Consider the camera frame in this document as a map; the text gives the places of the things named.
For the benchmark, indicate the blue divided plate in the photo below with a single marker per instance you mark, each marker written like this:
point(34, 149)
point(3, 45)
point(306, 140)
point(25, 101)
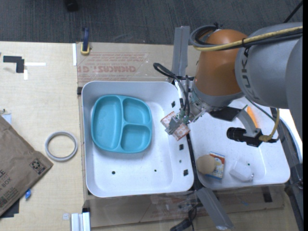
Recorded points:
point(108, 124)

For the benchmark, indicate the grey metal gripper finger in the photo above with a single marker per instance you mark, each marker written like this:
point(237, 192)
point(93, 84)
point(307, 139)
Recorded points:
point(169, 129)
point(174, 121)

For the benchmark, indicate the blue and white carton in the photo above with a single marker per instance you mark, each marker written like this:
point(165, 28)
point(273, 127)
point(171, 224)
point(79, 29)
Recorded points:
point(220, 168)

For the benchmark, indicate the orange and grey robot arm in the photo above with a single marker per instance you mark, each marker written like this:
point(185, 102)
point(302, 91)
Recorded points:
point(221, 66)

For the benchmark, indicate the tan round biscuit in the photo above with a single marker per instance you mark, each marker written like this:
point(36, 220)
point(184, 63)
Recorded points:
point(205, 164)

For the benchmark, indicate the brown paper mailer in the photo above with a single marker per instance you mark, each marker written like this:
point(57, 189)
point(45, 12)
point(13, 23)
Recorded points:
point(16, 157)

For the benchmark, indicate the clear plastic bottle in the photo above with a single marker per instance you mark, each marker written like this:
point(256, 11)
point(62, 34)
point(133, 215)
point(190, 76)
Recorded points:
point(241, 171)

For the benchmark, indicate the orange and white packet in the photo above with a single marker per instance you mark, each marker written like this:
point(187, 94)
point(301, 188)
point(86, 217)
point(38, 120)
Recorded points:
point(183, 130)

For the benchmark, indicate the white plastic tray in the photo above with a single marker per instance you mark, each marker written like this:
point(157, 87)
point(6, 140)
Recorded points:
point(144, 174)
point(264, 162)

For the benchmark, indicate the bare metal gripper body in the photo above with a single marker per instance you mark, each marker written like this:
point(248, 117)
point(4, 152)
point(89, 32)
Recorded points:
point(197, 108)

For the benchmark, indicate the black cylinder on white bracket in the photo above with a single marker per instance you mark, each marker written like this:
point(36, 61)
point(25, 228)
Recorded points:
point(250, 137)

